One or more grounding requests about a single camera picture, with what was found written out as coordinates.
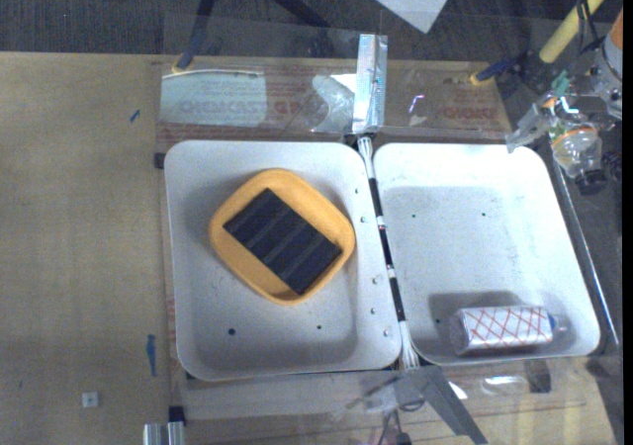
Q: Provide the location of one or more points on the thin black and white rod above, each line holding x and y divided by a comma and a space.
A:
385, 245

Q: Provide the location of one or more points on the white bottle red lattice print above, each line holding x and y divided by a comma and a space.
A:
502, 330

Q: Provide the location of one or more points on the clear plastic bottle orange label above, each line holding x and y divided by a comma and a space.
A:
576, 151

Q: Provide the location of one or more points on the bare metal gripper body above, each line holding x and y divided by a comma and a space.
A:
601, 99

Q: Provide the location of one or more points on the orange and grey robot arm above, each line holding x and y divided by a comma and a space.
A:
617, 40

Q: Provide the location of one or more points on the white plastic tray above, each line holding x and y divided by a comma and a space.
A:
460, 245
277, 334

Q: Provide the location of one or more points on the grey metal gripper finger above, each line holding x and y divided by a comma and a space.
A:
530, 125

